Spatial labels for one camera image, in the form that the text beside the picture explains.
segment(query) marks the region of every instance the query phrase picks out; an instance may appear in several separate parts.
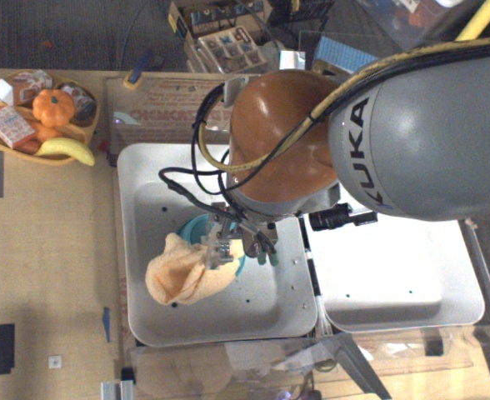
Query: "towel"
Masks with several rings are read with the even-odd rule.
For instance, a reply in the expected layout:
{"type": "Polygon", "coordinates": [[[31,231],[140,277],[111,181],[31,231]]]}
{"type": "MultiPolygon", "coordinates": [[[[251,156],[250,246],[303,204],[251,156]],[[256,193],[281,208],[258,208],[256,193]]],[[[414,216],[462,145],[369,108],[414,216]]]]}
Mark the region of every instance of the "towel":
{"type": "Polygon", "coordinates": [[[226,288],[236,277],[238,258],[243,255],[242,242],[231,242],[230,254],[234,260],[218,269],[206,268],[207,253],[207,246],[190,245],[174,232],[168,234],[163,253],[148,264],[145,275],[154,300],[162,305],[191,305],[226,288]]]}

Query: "banana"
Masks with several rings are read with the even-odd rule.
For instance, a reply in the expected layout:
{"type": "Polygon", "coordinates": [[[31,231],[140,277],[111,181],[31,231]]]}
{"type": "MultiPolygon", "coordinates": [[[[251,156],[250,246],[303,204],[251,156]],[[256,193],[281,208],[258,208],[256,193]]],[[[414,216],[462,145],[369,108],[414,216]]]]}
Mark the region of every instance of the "banana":
{"type": "Polygon", "coordinates": [[[80,141],[70,137],[54,137],[45,141],[42,146],[36,151],[34,156],[50,156],[53,154],[67,155],[76,158],[80,163],[93,166],[95,157],[92,150],[86,147],[80,141]]]}

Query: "basket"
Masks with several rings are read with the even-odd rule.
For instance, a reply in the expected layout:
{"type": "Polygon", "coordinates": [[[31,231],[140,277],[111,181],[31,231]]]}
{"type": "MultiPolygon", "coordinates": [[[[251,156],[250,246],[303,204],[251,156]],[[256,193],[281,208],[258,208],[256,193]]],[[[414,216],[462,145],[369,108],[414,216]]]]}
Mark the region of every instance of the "basket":
{"type": "MultiPolygon", "coordinates": [[[[26,71],[26,70],[20,70],[17,72],[13,72],[9,76],[7,76],[6,79],[9,80],[10,78],[15,77],[19,73],[22,73],[23,71],[26,71]]],[[[75,82],[74,80],[72,80],[70,78],[51,74],[50,72],[48,72],[47,74],[49,74],[52,77],[52,84],[53,84],[52,88],[59,89],[65,83],[75,83],[85,93],[87,93],[87,95],[90,98],[92,98],[95,101],[95,103],[96,103],[95,114],[93,115],[93,117],[91,118],[90,121],[85,123],[85,125],[76,125],[76,124],[70,122],[67,126],[59,127],[57,129],[59,132],[61,132],[63,134],[63,136],[65,138],[73,138],[73,139],[80,141],[84,145],[89,145],[89,143],[92,139],[95,127],[97,126],[97,123],[98,123],[99,115],[101,112],[101,103],[99,102],[97,97],[95,97],[95,95],[91,91],[89,91],[86,87],[84,87],[82,84],[75,82]]],[[[0,107],[4,107],[4,106],[6,106],[6,104],[4,102],[0,102],[0,107]]],[[[24,106],[15,107],[15,108],[28,121],[37,121],[37,119],[33,116],[32,103],[31,102],[29,104],[24,105],[24,106]]],[[[68,163],[75,161],[75,159],[73,157],[69,157],[69,156],[55,155],[55,156],[37,157],[37,156],[30,155],[30,154],[25,154],[24,152],[20,152],[20,151],[11,149],[8,145],[6,145],[4,143],[4,141],[1,138],[0,138],[0,150],[4,151],[7,154],[11,154],[15,157],[22,158],[24,160],[28,160],[29,162],[47,164],[49,166],[61,166],[61,165],[68,164],[68,163]]]]}

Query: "yellow pole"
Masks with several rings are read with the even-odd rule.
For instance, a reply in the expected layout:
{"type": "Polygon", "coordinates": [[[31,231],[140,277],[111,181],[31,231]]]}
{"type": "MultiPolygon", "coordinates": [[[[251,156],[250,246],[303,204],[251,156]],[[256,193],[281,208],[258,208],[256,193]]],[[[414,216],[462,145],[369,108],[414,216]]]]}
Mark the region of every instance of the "yellow pole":
{"type": "Polygon", "coordinates": [[[478,38],[490,23],[490,0],[486,0],[457,37],[457,42],[478,38]]]}

